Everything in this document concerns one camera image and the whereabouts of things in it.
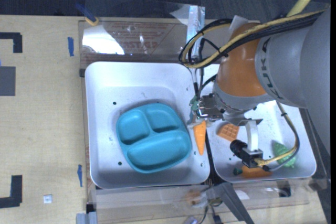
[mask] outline blue plate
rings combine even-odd
[[[117,121],[117,137],[129,165],[144,174],[177,165],[192,149],[180,117],[161,103],[143,105],[122,114]]]

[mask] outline beige tabletop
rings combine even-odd
[[[0,223],[76,223],[87,202],[86,154],[79,77],[82,17],[0,16],[0,32],[23,36],[23,53],[0,39],[1,66],[16,67],[13,97],[0,97],[0,197],[12,175],[23,177],[23,202],[0,209]],[[70,56],[68,37],[74,40]],[[82,166],[82,186],[77,174]],[[52,195],[51,203],[44,196]],[[316,192],[304,205],[249,210],[255,223],[327,223]],[[235,222],[231,212],[221,214]],[[137,223],[183,223],[185,217]],[[207,217],[204,223],[212,223]]]

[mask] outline white square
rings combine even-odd
[[[43,195],[43,203],[51,204],[53,202],[53,196],[51,194]]]

